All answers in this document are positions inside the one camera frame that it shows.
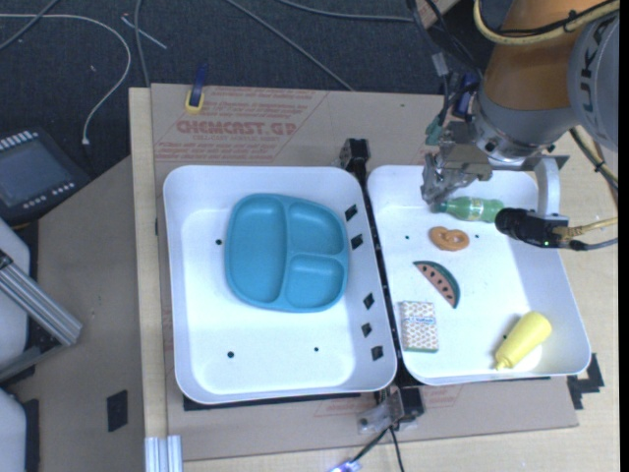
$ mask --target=yellow mustard bottle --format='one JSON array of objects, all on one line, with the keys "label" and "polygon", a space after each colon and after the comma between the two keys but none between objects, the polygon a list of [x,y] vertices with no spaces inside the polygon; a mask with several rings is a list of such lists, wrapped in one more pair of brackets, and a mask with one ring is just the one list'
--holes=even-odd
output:
[{"label": "yellow mustard bottle", "polygon": [[551,332],[552,325],[541,313],[530,311],[524,315],[495,352],[496,370],[515,367],[536,346],[542,344]]}]

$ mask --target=cardboard sheet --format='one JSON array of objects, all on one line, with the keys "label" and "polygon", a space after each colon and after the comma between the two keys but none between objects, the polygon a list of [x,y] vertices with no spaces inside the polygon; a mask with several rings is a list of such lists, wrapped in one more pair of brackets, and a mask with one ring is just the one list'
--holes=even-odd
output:
[{"label": "cardboard sheet", "polygon": [[[424,129],[438,112],[441,99],[415,94],[207,87],[203,110],[190,115],[184,107],[188,89],[174,85],[151,88],[169,434],[182,437],[185,460],[364,444],[370,436],[359,432],[357,416],[374,406],[372,393],[186,410],[173,369],[162,185],[171,170],[192,163],[337,165],[349,138],[369,141],[368,171],[383,164],[423,164],[427,151]],[[562,377],[422,386],[421,391],[426,413],[399,433],[401,441],[578,424]]]}]

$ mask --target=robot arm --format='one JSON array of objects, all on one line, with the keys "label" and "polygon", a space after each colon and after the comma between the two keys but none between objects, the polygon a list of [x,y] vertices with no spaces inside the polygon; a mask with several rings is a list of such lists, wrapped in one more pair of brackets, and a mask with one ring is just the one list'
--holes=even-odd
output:
[{"label": "robot arm", "polygon": [[[438,152],[426,157],[422,197],[441,203],[495,169],[535,171],[543,187],[533,223],[547,230],[552,216],[567,225],[558,215],[558,169],[567,156],[547,151],[579,125],[618,151],[619,0],[514,0],[501,31],[484,27],[477,0],[475,18],[497,44],[467,121],[427,140]],[[512,226],[503,232],[514,236]],[[524,241],[553,246],[538,234]]]}]

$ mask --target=blue divided plate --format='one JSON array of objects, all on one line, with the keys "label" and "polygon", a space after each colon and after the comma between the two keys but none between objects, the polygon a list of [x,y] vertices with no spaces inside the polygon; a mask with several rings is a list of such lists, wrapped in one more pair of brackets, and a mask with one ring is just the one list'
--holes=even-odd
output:
[{"label": "blue divided plate", "polygon": [[262,308],[323,311],[345,292],[349,249],[345,226],[327,206],[278,194],[236,203],[225,241],[232,291]]}]

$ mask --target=toy watermelon slice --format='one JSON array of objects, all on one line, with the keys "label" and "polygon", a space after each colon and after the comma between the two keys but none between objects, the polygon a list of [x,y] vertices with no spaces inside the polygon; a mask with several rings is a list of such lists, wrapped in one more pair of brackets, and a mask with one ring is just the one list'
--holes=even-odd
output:
[{"label": "toy watermelon slice", "polygon": [[461,290],[449,270],[433,261],[416,261],[413,265],[432,283],[434,288],[450,303],[452,308],[456,308],[459,305]]}]

